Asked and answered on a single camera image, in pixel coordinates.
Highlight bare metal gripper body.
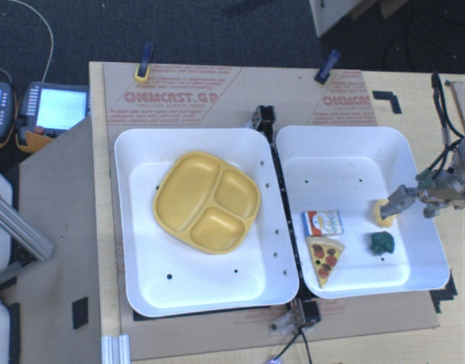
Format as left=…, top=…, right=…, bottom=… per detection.
left=416, top=161, right=465, bottom=209

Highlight green toy broccoli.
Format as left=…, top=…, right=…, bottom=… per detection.
left=369, top=231, right=395, bottom=257

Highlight white plastic tray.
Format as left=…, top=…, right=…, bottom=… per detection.
left=113, top=127, right=300, bottom=318
left=275, top=125, right=451, bottom=300

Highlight orange white blue carton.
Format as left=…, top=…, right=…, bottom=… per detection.
left=300, top=209, right=344, bottom=238

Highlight toy pizza slice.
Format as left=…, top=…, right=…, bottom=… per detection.
left=305, top=235, right=346, bottom=290

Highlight thin black rod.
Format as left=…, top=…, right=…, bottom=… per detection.
left=265, top=126, right=305, bottom=302

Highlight yellow divided plate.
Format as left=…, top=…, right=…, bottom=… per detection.
left=152, top=150, right=262, bottom=256

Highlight brown cardboard board red print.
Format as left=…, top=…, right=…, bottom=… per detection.
left=102, top=63, right=441, bottom=361

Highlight yellow toy ring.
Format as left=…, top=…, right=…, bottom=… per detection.
left=373, top=198, right=396, bottom=229

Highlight black block with wires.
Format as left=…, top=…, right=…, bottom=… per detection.
left=292, top=299, right=322, bottom=328
left=253, top=105, right=276, bottom=132

